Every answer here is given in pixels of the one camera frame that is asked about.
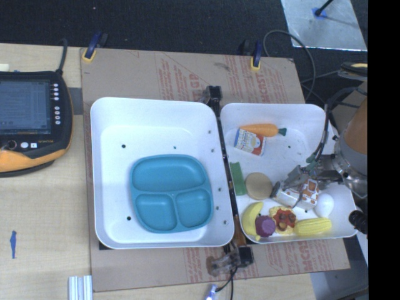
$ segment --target orange carrot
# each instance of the orange carrot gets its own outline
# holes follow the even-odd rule
[[[272,123],[258,123],[258,124],[248,124],[247,126],[240,127],[242,130],[249,131],[251,133],[260,134],[264,137],[273,137],[278,133],[283,136],[286,135],[286,128],[278,129],[275,124]]]

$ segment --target cardboard sheet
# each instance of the cardboard sheet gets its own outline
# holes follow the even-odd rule
[[[249,56],[98,49],[91,63],[81,61],[89,203],[92,285],[95,292],[173,284],[225,281],[207,272],[208,257],[221,247],[112,250],[94,230],[90,108],[101,97],[198,101],[206,86],[221,86],[227,103],[304,103],[290,59],[261,58],[251,71]],[[235,279],[348,269],[342,239],[253,244],[254,264]]]

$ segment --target blue plate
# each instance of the blue plate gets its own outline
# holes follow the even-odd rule
[[[213,216],[207,172],[192,156],[144,157],[131,169],[130,187],[138,221],[154,233],[197,229]]]

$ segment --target brown round object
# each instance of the brown round object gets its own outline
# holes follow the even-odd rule
[[[271,180],[261,172],[253,172],[246,178],[247,194],[255,200],[269,198],[273,191]]]

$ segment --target wooden table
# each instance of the wooden table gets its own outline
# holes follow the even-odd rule
[[[78,47],[63,68],[69,87],[81,88]],[[0,44],[0,64],[10,71],[53,71],[61,46]],[[68,153],[48,168],[0,178],[0,299],[68,299],[68,277],[91,274],[83,116],[74,117]],[[16,231],[13,258],[10,238]],[[208,283],[100,292],[93,299],[204,299]],[[229,299],[230,286],[217,294]],[[309,274],[234,282],[234,299],[315,299]]]

